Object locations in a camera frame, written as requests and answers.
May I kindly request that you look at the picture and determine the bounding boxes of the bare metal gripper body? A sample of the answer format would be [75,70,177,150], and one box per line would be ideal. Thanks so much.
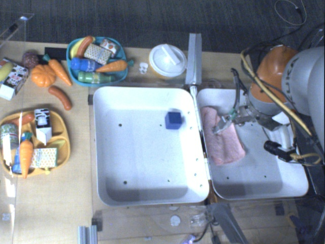
[232,105,258,126]

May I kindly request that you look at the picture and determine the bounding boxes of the pink cloth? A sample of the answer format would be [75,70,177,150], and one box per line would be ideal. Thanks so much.
[200,106,246,166]

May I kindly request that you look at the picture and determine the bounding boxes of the blue cube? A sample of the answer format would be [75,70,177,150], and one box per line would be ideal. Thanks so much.
[165,111,184,130]

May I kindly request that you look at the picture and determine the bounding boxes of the white plastic tray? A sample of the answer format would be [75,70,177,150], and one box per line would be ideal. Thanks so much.
[92,86,210,207]
[197,88,310,201]

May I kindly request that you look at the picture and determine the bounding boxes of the yellow bowl with white lid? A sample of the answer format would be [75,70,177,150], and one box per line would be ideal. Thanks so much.
[148,43,188,80]

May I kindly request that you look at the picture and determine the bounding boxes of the clear plastic bottle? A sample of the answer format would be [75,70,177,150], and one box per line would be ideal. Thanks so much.
[189,210,213,228]

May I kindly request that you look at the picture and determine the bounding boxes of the orange carrot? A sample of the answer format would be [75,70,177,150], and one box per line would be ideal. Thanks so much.
[19,132,35,180]
[95,59,135,74]
[42,54,73,87]

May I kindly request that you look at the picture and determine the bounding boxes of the green bottle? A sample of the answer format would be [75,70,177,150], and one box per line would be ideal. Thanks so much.
[77,71,115,84]

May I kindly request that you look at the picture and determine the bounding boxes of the small can with orange print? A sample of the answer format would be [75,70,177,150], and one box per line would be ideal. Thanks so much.
[99,38,121,58]

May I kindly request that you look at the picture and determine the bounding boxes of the patterned carton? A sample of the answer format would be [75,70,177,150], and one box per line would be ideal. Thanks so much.
[30,147,58,169]
[83,43,113,66]

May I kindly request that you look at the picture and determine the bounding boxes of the blue bottle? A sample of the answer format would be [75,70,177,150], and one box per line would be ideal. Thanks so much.
[12,146,22,175]
[70,57,103,72]

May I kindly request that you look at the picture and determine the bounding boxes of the blue divided plate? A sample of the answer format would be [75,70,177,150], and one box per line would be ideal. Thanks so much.
[66,36,128,87]

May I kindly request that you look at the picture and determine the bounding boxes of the yellow divided plate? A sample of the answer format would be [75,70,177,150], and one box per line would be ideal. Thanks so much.
[0,110,71,178]

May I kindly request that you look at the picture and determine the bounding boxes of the orange sausage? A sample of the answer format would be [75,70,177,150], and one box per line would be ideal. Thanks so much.
[48,85,73,111]
[76,35,94,59]
[11,112,36,127]

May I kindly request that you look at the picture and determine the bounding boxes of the cow print milk carton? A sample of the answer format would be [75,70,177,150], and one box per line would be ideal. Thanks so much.
[34,108,53,146]
[0,57,29,102]

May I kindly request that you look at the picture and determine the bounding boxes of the orange pumpkin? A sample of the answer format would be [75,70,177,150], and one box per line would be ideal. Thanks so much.
[30,64,57,88]

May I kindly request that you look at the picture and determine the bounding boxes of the purple grapes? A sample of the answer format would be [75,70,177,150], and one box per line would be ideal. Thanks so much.
[21,50,40,69]

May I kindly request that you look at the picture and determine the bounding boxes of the green print can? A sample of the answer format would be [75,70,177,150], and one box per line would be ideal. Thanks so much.
[0,123,20,166]

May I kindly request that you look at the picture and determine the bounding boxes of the black cylinder on white bracket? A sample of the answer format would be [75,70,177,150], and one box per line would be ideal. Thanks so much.
[263,124,297,163]

